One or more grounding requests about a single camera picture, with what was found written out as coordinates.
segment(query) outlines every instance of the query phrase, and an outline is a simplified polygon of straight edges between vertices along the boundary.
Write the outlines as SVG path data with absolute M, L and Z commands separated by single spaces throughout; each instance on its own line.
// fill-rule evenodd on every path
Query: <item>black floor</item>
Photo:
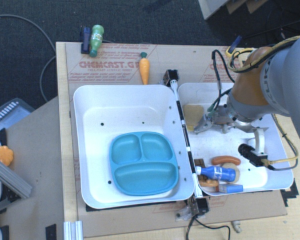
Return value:
M 300 20 L 300 0 L 269 0 L 252 14 L 243 5 L 230 15 L 224 6 L 208 20 L 198 0 L 0 0 L 0 15 L 13 15 L 0 17 L 0 105 L 20 98 L 35 109 L 46 102 L 40 76 L 55 55 L 39 28 L 53 44 L 77 42 L 81 26 L 95 24 L 105 41 L 128 44 L 229 46 L 261 33 L 239 44 L 257 48 L 300 35 L 300 22 L 278 28 Z M 55 61 L 42 89 L 48 100 L 58 95 Z

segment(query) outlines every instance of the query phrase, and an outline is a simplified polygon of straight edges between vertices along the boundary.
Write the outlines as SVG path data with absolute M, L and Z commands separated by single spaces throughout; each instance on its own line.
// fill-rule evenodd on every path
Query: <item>toy carrot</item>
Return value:
M 141 52 L 140 55 L 141 55 L 141 59 L 139 61 L 140 75 L 143 84 L 147 85 L 149 80 L 150 62 L 146 58 L 147 54 L 145 52 Z

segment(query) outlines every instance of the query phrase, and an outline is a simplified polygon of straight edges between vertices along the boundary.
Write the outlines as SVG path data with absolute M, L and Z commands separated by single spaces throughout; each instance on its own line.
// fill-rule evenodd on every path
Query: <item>toy bottle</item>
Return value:
M 102 44 L 104 32 L 105 32 L 104 27 L 101 25 L 94 25 L 92 27 L 92 33 L 90 38 L 90 53 L 89 53 L 91 57 L 97 56 L 98 53 L 97 51 Z
M 211 180 L 233 182 L 236 179 L 236 171 L 232 168 L 223 168 L 221 166 L 209 166 L 202 168 L 196 166 L 197 175 L 205 175 Z

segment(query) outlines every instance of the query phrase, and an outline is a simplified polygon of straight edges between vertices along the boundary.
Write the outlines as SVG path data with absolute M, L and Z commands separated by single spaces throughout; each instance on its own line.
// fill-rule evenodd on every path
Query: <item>blue divided tray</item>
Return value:
M 171 190 L 178 182 L 174 150 L 160 133 L 119 135 L 111 142 L 109 157 L 114 184 L 126 195 L 156 195 Z

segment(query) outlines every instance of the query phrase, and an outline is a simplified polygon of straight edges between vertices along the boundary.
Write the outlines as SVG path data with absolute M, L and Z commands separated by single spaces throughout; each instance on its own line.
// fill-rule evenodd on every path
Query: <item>green bottle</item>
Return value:
M 92 27 L 92 34 L 90 38 L 90 53 L 89 53 L 91 57 L 97 56 L 97 50 L 102 44 L 104 32 L 105 32 L 104 27 L 101 25 L 94 25 Z

